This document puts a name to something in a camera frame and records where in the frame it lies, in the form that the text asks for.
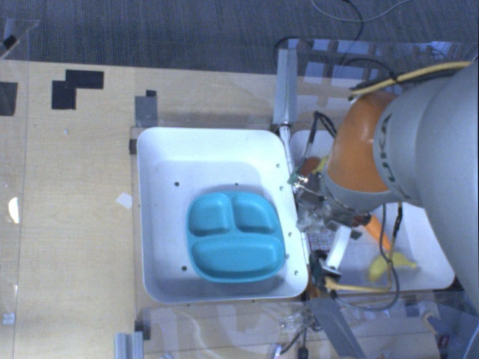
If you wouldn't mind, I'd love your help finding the yellow banana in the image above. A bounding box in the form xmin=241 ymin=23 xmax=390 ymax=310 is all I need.
xmin=367 ymin=251 xmax=418 ymax=282

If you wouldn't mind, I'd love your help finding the blue divided plate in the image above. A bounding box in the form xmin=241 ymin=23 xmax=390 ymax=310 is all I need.
xmin=186 ymin=191 xmax=287 ymax=285

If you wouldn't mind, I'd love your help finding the brown sausage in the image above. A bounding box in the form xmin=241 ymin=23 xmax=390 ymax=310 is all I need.
xmin=300 ymin=156 xmax=321 ymax=176

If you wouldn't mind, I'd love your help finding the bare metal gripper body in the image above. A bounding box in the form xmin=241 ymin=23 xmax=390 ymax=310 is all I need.
xmin=293 ymin=172 xmax=361 ymax=235

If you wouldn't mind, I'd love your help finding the patterned small packet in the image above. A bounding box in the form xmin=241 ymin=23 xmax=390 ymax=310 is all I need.
xmin=308 ymin=230 xmax=335 ymax=253

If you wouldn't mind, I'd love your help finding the white plastic tray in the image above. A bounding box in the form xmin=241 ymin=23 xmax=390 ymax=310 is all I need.
xmin=290 ymin=129 xmax=456 ymax=292
xmin=135 ymin=126 xmax=310 ymax=306

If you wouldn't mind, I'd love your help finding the orange carrot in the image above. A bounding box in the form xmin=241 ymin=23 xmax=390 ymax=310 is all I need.
xmin=360 ymin=214 xmax=393 ymax=252

